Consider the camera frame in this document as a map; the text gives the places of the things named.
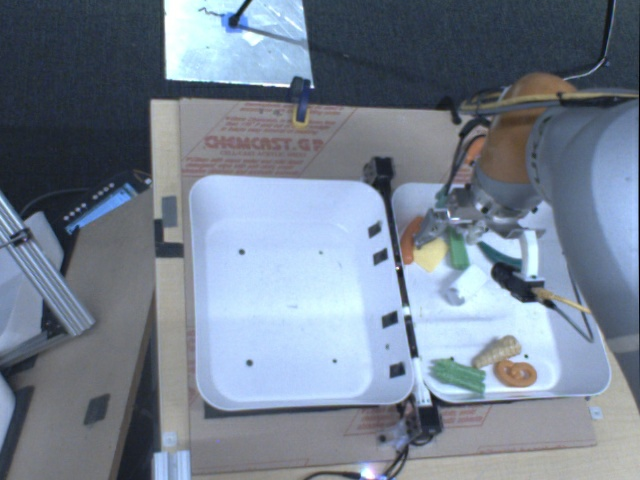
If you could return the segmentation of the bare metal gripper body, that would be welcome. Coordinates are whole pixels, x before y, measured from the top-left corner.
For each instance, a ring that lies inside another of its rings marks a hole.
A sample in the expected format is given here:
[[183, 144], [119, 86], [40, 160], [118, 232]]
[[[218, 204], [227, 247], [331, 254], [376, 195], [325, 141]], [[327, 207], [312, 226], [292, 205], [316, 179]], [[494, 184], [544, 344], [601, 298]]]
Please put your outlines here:
[[526, 228], [521, 220], [541, 204], [541, 197], [530, 187], [508, 185], [515, 189], [508, 193], [504, 187], [496, 192], [481, 185], [464, 185], [440, 190], [440, 208], [446, 209], [449, 227], [462, 229], [475, 222], [485, 222], [488, 231], [504, 239], [518, 239]]

